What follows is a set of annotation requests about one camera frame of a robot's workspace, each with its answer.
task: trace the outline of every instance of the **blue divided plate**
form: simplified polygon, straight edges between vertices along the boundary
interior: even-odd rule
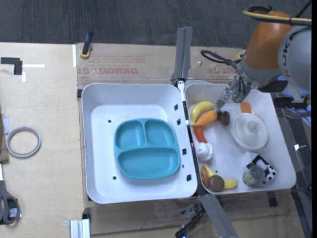
[[[171,126],[160,119],[133,119],[121,123],[114,135],[120,171],[132,179],[158,179],[175,173],[180,152]]]

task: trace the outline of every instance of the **black bracket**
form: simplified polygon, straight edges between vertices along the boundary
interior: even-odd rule
[[[85,220],[85,219],[90,219],[90,214],[89,214],[89,213],[83,214],[83,215],[82,215],[82,219],[83,219],[83,220]]]
[[[264,87],[258,88],[258,90],[263,93],[281,93],[283,92],[287,84],[288,81],[286,80],[276,80]]]
[[[22,61],[20,58],[1,58],[1,64],[14,64],[14,75],[22,75]]]
[[[292,97],[279,97],[279,98],[275,98],[273,100],[274,106],[276,108],[295,108],[297,110],[306,110],[308,103],[307,103],[307,97],[304,99],[303,102],[293,102],[293,98]]]
[[[277,207],[278,206],[278,202],[276,199],[276,195],[275,195],[275,191],[268,191],[267,192],[267,196],[268,196],[268,203],[270,207]]]
[[[81,98],[81,94],[83,92],[83,89],[77,89],[77,97]]]

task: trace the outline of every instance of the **orange block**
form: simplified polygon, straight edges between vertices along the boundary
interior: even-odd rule
[[[250,103],[248,103],[248,102],[241,102],[240,109],[241,109],[242,113],[251,113],[252,114],[251,106],[250,106]]]

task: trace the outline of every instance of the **yellow banana toy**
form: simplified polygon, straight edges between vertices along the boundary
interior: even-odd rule
[[[216,173],[214,171],[212,171],[207,164],[204,164],[206,171],[207,171],[207,176],[210,178],[211,176],[216,175]],[[234,180],[234,179],[226,179],[226,178],[222,178],[224,180],[224,188],[223,189],[232,189],[235,186],[237,186],[238,181]]]
[[[190,119],[195,123],[198,117],[205,111],[212,110],[214,103],[211,101],[201,101],[196,104],[190,112]]]

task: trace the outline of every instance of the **white lid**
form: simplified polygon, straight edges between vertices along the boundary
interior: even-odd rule
[[[268,138],[264,122],[250,113],[237,115],[231,123],[230,131],[233,139],[247,150],[262,148]]]

